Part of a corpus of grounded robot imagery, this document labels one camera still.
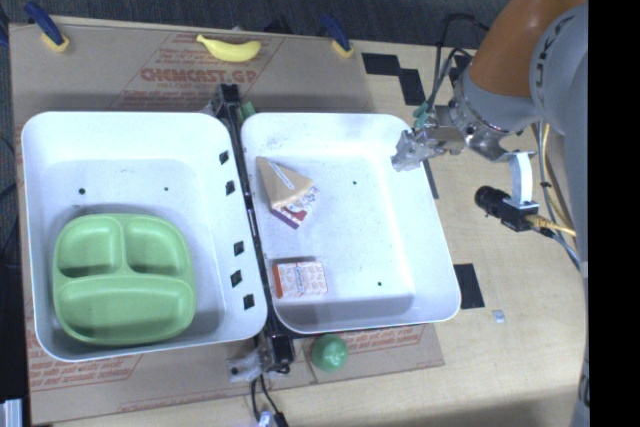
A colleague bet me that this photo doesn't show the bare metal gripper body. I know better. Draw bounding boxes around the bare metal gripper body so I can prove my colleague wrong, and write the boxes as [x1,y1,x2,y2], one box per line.
[423,104,509,163]

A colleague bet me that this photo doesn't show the white plastic tray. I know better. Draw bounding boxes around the white plastic tray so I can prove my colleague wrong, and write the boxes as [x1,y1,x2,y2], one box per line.
[20,110,269,363]
[239,111,462,336]

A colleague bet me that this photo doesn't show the tan triangular sandwich packet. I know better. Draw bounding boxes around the tan triangular sandwich packet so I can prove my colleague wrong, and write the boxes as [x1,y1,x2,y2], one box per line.
[255,155,321,231]

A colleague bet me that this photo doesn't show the orange and white carton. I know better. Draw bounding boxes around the orange and white carton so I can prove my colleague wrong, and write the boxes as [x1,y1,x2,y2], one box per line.
[271,258,330,300]

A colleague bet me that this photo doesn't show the thin black and white rod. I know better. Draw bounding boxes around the thin black and white rod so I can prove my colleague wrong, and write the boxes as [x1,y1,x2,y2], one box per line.
[224,100,282,384]

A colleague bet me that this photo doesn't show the yellow banana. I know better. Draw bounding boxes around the yellow banana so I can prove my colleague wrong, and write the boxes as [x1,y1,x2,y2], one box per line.
[195,33,263,64]

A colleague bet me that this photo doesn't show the green round toy fruit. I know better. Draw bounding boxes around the green round toy fruit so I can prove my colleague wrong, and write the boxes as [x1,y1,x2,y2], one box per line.
[310,333,350,374]

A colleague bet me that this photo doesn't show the brown cardboard board red print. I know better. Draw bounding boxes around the brown cardboard board red print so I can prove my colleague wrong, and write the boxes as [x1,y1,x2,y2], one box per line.
[8,14,447,426]

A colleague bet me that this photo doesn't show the green divided plate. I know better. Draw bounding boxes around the green divided plate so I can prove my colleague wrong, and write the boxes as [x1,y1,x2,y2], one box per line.
[51,212,198,348]

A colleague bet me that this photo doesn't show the black cylinder on white bracket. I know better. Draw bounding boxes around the black cylinder on white bracket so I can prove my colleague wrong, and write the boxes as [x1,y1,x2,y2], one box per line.
[474,151,542,233]

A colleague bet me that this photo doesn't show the black block with thin wires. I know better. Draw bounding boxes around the black block with thin wires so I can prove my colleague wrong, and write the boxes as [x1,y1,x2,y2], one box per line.
[268,333,295,367]
[218,83,243,117]

